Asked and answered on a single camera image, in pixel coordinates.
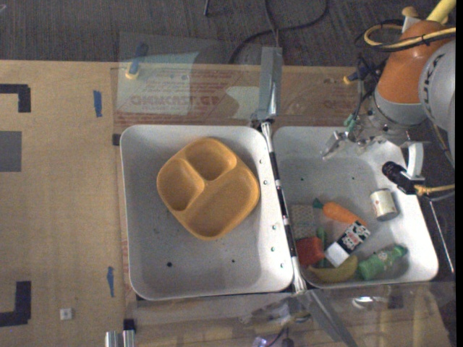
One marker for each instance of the white plastic tray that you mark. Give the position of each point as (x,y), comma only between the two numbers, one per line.
(202,266)
(340,179)

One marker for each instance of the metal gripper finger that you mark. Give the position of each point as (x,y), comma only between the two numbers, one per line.
(333,145)
(369,145)

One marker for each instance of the brown cardboard board, red print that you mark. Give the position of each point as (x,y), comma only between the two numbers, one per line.
(311,92)

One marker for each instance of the small white can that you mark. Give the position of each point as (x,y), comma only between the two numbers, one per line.
(384,204)

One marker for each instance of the cow print milk carton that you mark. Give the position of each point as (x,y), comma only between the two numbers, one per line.
(349,240)

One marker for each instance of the yellow banana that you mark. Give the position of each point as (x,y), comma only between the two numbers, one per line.
(336,273)

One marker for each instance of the orange divided plate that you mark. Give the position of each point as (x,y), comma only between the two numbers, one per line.
(217,204)

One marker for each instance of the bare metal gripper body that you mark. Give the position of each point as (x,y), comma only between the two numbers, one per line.
(376,127)

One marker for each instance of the black cylinder on white bracket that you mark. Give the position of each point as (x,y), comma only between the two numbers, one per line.
(398,175)

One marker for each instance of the thin black and white rod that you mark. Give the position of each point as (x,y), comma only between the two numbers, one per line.
(278,183)

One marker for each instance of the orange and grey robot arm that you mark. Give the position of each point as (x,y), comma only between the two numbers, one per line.
(405,71)

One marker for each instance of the small white square block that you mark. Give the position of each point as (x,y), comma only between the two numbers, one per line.
(66,313)

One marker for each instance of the green narrow stick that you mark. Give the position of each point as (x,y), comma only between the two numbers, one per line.
(321,235)

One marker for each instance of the green plastic bottle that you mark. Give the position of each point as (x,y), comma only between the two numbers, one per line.
(380,262)

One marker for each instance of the red cube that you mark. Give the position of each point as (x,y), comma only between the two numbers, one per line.
(309,249)

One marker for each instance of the orange carrot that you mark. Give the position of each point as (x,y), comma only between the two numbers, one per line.
(338,212)

